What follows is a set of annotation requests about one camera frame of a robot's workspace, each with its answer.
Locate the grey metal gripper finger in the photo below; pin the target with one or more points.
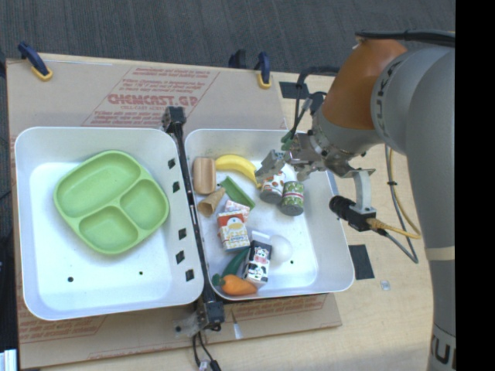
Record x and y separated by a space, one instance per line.
270 162
309 173

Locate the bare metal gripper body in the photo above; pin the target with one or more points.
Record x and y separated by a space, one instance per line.
314 157

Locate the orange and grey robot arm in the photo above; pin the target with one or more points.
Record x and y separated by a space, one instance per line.
421 106

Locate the red and white can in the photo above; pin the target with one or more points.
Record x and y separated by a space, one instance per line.
272 188

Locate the green can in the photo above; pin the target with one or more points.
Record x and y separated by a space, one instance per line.
292 198

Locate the yellow banana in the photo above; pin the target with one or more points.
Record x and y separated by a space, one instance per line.
236 163

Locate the green rectangular toy piece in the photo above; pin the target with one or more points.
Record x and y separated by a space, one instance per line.
237 193

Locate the tan toy bread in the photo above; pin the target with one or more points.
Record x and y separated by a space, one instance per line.
204 176

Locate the tan ice cream cone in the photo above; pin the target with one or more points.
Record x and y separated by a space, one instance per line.
210 204

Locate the orange juice carton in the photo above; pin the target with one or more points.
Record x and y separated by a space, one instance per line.
233 232

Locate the white egg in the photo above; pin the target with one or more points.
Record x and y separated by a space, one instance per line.
281 248

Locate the white plastic tray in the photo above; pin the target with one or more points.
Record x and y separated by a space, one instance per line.
42 253
321 253

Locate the thin black rod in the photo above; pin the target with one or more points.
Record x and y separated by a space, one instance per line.
192 211

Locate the cow print milk carton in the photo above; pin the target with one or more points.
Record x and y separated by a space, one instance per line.
258 259

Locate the green toy cucumber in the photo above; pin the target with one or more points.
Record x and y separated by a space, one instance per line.
236 263

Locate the orange carrot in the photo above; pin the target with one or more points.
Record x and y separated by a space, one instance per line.
237 285

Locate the green divided plate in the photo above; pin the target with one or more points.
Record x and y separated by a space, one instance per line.
110 201

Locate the brown cardboard board red print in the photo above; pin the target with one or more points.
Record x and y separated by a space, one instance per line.
77 95

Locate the black cylinder on white bracket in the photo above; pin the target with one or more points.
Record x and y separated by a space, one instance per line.
348 209

